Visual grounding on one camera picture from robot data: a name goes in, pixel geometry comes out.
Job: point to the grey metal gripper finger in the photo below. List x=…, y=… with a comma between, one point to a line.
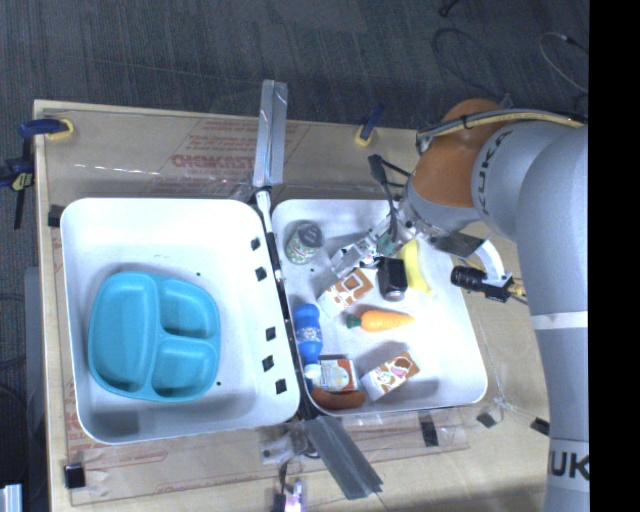
x=344, y=262
x=360, y=246

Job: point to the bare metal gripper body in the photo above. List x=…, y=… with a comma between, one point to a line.
x=406, y=235

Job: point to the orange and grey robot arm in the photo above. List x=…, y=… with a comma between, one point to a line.
x=555, y=210

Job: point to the brown and white patterned carton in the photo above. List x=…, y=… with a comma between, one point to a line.
x=347, y=292

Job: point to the yellow banana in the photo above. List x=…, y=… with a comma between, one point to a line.
x=415, y=270

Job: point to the green and white can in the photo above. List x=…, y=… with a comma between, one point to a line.
x=302, y=245

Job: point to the orange carrot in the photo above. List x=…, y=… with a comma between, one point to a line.
x=382, y=321

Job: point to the blue bottle with white cap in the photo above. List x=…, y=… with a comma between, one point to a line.
x=307, y=332

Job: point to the small white and orange carton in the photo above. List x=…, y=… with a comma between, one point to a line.
x=339, y=374

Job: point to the white plastic tray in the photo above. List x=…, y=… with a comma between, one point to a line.
x=165, y=235
x=445, y=350

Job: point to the brown carton with pink print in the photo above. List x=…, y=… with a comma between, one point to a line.
x=390, y=376

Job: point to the brown sausage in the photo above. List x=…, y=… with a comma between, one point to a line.
x=337, y=400

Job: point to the brown cardboard board, red print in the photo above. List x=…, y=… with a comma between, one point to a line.
x=210, y=150

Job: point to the blue divided plate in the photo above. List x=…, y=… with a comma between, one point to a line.
x=150, y=335

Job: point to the black cylinder on white bracket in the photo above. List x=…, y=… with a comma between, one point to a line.
x=469, y=277

